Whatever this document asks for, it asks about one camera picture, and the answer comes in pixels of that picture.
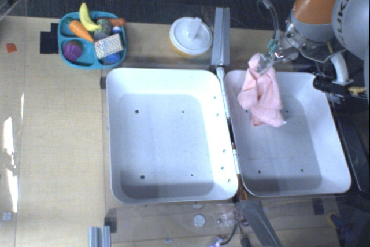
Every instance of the patterned block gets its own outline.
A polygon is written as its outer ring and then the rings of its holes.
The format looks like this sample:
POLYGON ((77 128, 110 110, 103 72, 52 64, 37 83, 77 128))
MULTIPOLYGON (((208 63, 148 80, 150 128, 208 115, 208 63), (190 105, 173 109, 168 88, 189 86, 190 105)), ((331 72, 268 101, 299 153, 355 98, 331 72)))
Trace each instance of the patterned block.
POLYGON ((103 59, 106 56, 123 50, 120 34, 114 34, 110 37, 96 41, 94 42, 94 46, 98 59, 103 59))

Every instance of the blue tray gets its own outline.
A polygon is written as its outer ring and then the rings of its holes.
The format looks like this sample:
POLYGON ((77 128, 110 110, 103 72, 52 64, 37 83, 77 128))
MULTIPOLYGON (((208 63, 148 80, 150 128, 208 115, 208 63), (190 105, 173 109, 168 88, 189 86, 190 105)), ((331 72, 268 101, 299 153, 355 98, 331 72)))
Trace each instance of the blue tray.
MULTIPOLYGON (((90 12, 90 17, 92 20, 95 20, 98 17, 109 17, 109 18, 117 18, 115 14, 106 13, 106 12, 98 12, 92 11, 90 12)), ((122 33, 122 41, 123 41, 123 51, 119 52, 120 60, 114 64, 105 64, 105 59, 99 60, 95 53, 95 47, 92 42, 89 42, 83 38, 80 38, 73 34, 69 28, 67 23, 67 18, 73 18, 79 20, 79 12, 69 13, 66 14, 59 22, 58 25, 58 46, 59 46, 59 54, 64 60, 66 64, 71 67, 81 68, 81 69, 104 69, 104 68, 112 68, 118 66, 126 57, 127 52, 127 43, 126 43, 126 34, 125 29, 121 27, 122 33), (66 59, 63 55, 63 45, 69 41, 78 41, 82 47, 82 55, 77 58, 76 61, 72 62, 66 59)))

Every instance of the orange carrot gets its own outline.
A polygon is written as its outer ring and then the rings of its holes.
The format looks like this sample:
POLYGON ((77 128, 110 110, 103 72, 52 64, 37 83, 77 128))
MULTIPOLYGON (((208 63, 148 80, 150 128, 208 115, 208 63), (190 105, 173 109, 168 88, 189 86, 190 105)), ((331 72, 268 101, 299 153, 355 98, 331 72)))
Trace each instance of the orange carrot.
POLYGON ((124 18, 106 18, 106 17, 99 17, 97 18, 97 21, 100 19, 105 19, 110 21, 112 26, 125 26, 126 20, 124 18))
POLYGON ((76 36, 81 37, 87 41, 94 42, 94 38, 88 33, 86 28, 83 24, 81 24, 78 20, 67 20, 68 28, 71 30, 76 36))

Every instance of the white lid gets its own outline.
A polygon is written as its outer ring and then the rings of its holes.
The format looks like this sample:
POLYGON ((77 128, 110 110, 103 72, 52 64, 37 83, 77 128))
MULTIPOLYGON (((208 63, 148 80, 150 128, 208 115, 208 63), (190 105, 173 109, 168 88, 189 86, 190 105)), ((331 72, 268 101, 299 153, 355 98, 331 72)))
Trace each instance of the white lid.
POLYGON ((200 18, 184 17, 176 20, 169 31, 172 43, 189 55, 205 53, 212 45, 212 32, 200 18))

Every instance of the yellow banana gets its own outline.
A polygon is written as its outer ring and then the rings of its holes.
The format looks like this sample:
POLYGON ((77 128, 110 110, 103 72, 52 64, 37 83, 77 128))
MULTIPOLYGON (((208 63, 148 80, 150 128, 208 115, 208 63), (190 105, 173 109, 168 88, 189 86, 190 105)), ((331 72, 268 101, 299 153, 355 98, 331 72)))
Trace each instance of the yellow banana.
POLYGON ((96 25, 90 18, 88 7, 86 3, 82 3, 80 7, 80 21, 88 31, 95 31, 101 29, 101 25, 96 25))

